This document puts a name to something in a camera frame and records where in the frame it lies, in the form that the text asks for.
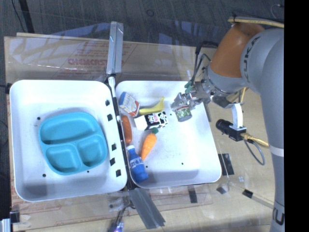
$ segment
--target toy carrot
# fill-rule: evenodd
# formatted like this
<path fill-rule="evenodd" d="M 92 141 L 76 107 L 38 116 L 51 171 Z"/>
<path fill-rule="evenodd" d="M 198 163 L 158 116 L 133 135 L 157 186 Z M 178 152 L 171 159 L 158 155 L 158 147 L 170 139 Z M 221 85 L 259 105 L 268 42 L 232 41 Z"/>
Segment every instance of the toy carrot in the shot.
<path fill-rule="evenodd" d="M 140 157 L 142 160 L 146 158 L 146 156 L 149 154 L 149 152 L 152 150 L 156 143 L 156 133 L 158 133 L 159 130 L 157 128 L 153 128 L 152 133 L 148 134 L 145 138 L 145 141 L 143 143 L 143 147 L 140 152 Z"/>

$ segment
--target brown sausage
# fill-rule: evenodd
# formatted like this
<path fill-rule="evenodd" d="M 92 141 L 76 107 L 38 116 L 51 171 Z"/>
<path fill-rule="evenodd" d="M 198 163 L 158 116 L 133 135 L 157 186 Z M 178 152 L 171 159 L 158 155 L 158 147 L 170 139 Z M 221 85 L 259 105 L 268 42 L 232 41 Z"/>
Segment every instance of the brown sausage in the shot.
<path fill-rule="evenodd" d="M 125 134 L 125 143 L 129 144 L 132 142 L 132 129 L 130 120 L 127 115 L 123 115 L 121 117 L 122 120 L 122 126 L 124 128 L 124 134 Z"/>

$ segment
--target bottle label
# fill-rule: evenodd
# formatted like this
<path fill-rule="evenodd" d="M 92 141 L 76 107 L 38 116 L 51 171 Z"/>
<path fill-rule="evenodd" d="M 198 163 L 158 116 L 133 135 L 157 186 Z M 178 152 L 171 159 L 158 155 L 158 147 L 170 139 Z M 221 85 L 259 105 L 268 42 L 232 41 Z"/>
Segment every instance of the bottle label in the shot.
<path fill-rule="evenodd" d="M 137 158 L 130 160 L 130 166 L 131 166 L 132 169 L 139 166 L 139 165 L 144 165 L 141 157 L 137 157 Z"/>

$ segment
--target black connector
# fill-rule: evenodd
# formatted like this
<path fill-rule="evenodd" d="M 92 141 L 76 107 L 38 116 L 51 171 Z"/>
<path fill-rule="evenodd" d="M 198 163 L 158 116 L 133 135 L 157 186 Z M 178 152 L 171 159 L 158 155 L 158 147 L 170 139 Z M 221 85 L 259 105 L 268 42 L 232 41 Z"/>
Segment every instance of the black connector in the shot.
<path fill-rule="evenodd" d="M 230 127 L 232 125 L 233 124 L 227 120 L 219 119 L 216 123 L 216 128 L 222 133 L 228 135 L 229 138 L 233 139 L 236 142 L 243 140 L 243 137 L 240 134 L 246 132 L 247 129 L 244 128 L 240 130 L 235 130 Z"/>

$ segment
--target bottle cap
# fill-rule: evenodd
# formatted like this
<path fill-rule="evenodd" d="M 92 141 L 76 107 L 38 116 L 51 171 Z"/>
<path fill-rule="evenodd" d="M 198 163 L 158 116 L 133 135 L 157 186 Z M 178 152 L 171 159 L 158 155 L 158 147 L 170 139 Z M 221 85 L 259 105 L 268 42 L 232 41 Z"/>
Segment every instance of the bottle cap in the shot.
<path fill-rule="evenodd" d="M 126 147 L 126 149 L 127 149 L 127 150 L 135 149 L 135 147 L 134 147 L 134 145 L 129 145 L 129 146 Z"/>

